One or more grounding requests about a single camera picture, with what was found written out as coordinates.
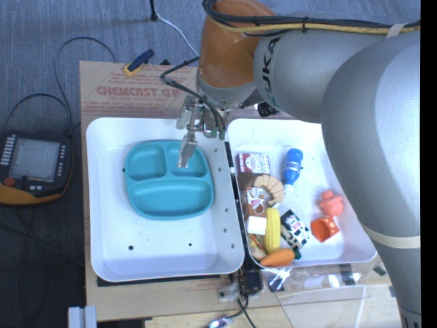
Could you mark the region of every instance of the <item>teal divided plate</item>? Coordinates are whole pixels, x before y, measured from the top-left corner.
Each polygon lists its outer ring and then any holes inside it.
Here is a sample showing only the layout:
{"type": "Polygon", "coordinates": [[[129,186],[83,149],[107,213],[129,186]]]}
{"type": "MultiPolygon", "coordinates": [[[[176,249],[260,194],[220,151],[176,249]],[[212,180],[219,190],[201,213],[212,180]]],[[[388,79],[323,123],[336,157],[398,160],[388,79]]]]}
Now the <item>teal divided plate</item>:
{"type": "Polygon", "coordinates": [[[187,167],[178,167],[181,141],[145,141],[125,161],[131,206],[149,219],[177,220],[206,212],[214,199],[210,167],[196,148],[187,167]]]}

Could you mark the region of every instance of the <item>red button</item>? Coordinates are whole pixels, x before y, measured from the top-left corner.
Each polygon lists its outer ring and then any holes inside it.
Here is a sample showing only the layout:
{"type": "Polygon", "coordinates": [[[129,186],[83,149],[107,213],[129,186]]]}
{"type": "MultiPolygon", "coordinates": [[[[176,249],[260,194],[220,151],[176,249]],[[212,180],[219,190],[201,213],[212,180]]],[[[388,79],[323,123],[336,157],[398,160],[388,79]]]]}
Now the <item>red button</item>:
{"type": "Polygon", "coordinates": [[[5,178],[3,180],[3,184],[8,187],[13,187],[15,185],[15,179],[14,178],[5,178]]]}

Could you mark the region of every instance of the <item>toy carrot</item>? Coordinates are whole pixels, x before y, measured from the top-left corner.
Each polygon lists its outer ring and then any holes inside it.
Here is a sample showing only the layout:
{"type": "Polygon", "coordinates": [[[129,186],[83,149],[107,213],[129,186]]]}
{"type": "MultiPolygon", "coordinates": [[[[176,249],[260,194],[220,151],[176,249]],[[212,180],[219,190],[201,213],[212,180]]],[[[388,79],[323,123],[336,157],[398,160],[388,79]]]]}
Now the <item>toy carrot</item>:
{"type": "Polygon", "coordinates": [[[262,266],[270,267],[286,266],[292,263],[294,256],[294,251],[292,249],[281,248],[267,255],[261,260],[260,264],[262,266]]]}

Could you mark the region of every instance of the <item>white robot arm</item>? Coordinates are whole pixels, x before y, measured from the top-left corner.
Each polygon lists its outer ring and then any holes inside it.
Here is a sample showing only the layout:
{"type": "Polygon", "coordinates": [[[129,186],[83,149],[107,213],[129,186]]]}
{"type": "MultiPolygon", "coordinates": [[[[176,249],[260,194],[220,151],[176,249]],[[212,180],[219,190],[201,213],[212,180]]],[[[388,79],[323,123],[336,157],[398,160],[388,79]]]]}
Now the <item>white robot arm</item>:
{"type": "Polygon", "coordinates": [[[180,166],[195,131],[223,138],[227,114],[247,104],[320,123],[340,185],[387,268],[402,324],[421,327],[420,21],[281,17],[253,0],[203,6],[198,95],[182,111],[180,166]]]}

